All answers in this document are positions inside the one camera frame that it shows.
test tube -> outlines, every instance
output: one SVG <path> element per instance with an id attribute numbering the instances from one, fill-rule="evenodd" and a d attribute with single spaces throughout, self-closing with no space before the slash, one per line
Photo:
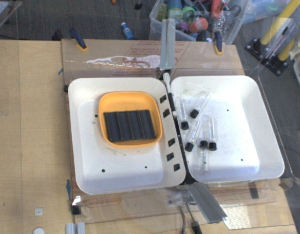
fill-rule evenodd
<path id="1" fill-rule="evenodd" d="M 217 121 L 214 118 L 210 118 L 208 121 L 209 125 L 209 144 L 208 149 L 210 151 L 216 151 L 217 150 Z"/>
<path id="2" fill-rule="evenodd" d="M 191 118 L 196 118 L 200 112 L 204 110 L 210 99 L 208 92 L 201 92 L 197 102 L 193 105 L 193 109 L 190 112 Z"/>
<path id="3" fill-rule="evenodd" d="M 201 125 L 201 123 L 199 121 L 195 121 L 193 123 L 193 126 L 188 135 L 189 140 L 185 146 L 185 150 L 188 152 L 191 152 L 193 150 L 193 147 L 197 142 L 199 132 L 200 132 L 200 125 Z"/>
<path id="4" fill-rule="evenodd" d="M 185 107 L 185 102 L 183 98 L 178 98 L 177 100 L 177 111 L 178 111 L 178 116 L 180 120 L 180 125 L 182 130 L 187 130 L 189 129 L 189 123 L 187 119 L 187 111 Z"/>
<path id="5" fill-rule="evenodd" d="M 208 170 L 208 142 L 207 139 L 209 133 L 209 124 L 208 118 L 204 119 L 202 122 L 202 130 L 201 130 L 201 141 L 200 141 L 200 155 L 199 155 L 199 172 L 205 172 Z"/>

blue bottle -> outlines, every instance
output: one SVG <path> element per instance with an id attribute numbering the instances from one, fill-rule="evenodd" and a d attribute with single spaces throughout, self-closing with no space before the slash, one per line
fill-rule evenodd
<path id="1" fill-rule="evenodd" d="M 126 26 L 126 23 L 121 23 L 121 26 L 123 28 L 123 33 L 127 40 L 134 40 L 134 36 L 132 35 L 131 29 Z"/>

black cap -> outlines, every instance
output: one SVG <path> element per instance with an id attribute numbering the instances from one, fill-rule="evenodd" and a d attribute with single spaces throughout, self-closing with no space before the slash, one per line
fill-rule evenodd
<path id="1" fill-rule="evenodd" d="M 207 141 L 206 140 L 201 140 L 201 142 L 200 142 L 200 147 L 201 148 L 207 148 Z"/>
<path id="2" fill-rule="evenodd" d="M 193 144 L 188 142 L 185 146 L 185 150 L 188 151 L 188 152 L 192 152 L 192 149 L 193 149 Z"/>
<path id="3" fill-rule="evenodd" d="M 187 129 L 189 129 L 189 123 L 188 123 L 188 121 L 183 121 L 183 122 L 181 122 L 181 129 L 182 129 L 182 130 L 187 130 Z"/>
<path id="4" fill-rule="evenodd" d="M 199 111 L 196 109 L 193 109 L 190 113 L 190 117 L 195 119 L 198 116 L 198 114 L 199 114 Z"/>
<path id="5" fill-rule="evenodd" d="M 208 145 L 208 149 L 210 151 L 216 151 L 217 150 L 217 145 L 215 142 L 211 142 L 209 145 Z"/>

wooden surface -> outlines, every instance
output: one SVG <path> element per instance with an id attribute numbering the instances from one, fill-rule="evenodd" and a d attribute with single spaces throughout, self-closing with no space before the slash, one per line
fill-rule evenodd
<path id="1" fill-rule="evenodd" d="M 71 168 L 61 69 L 60 42 L 0 40 L 0 234 L 30 234 L 36 227 L 48 234 L 64 233 L 65 225 L 73 222 L 66 191 Z M 277 203 L 283 207 L 283 216 L 287 215 L 284 193 L 276 197 L 280 197 Z M 40 207 L 43 215 L 35 216 L 35 208 Z M 272 215 L 264 207 L 257 212 Z M 179 228 L 180 217 L 87 224 L 86 234 L 119 233 L 119 229 L 146 234 L 153 233 L 154 226 L 158 230 L 158 224 L 165 227 L 165 234 L 177 234 L 179 230 L 168 228 Z M 285 222 L 291 224 L 228 231 L 220 223 L 201 229 L 204 234 L 296 233 L 291 219 Z"/>

pink object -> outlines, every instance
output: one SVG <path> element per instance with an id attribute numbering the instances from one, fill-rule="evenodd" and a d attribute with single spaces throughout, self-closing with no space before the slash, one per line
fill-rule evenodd
<path id="1" fill-rule="evenodd" d="M 188 32 L 188 24 L 184 21 L 181 21 L 178 25 L 177 25 L 178 30 L 183 31 L 183 32 Z"/>

